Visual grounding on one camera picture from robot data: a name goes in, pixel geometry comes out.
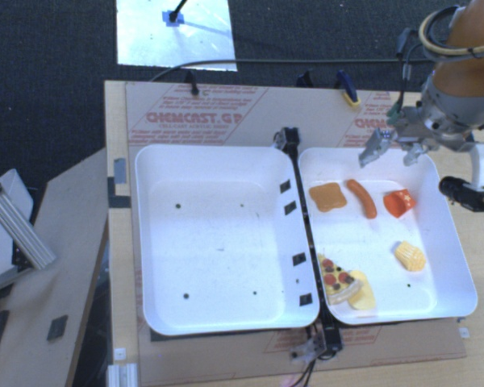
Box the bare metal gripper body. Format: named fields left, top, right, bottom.
left=388, top=105, right=474, bottom=152

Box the orange sausage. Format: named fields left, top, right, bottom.
left=345, top=178, right=378, bottom=220

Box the orange toast slice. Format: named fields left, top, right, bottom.
left=308, top=182, right=348, bottom=214

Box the white plastic tray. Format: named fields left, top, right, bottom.
left=297, top=147, right=479, bottom=326
left=134, top=144, right=321, bottom=336

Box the thin black rod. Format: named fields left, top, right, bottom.
left=286, top=145, right=332, bottom=330

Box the yellow ridged toy food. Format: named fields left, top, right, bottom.
left=394, top=240, right=427, bottom=273

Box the pizza slice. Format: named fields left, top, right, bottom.
left=317, top=253, right=364, bottom=306

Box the brown cardboard board red print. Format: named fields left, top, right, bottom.
left=124, top=81, right=468, bottom=372

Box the black cylinder on white bracket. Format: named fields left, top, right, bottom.
left=439, top=142, right=484, bottom=212

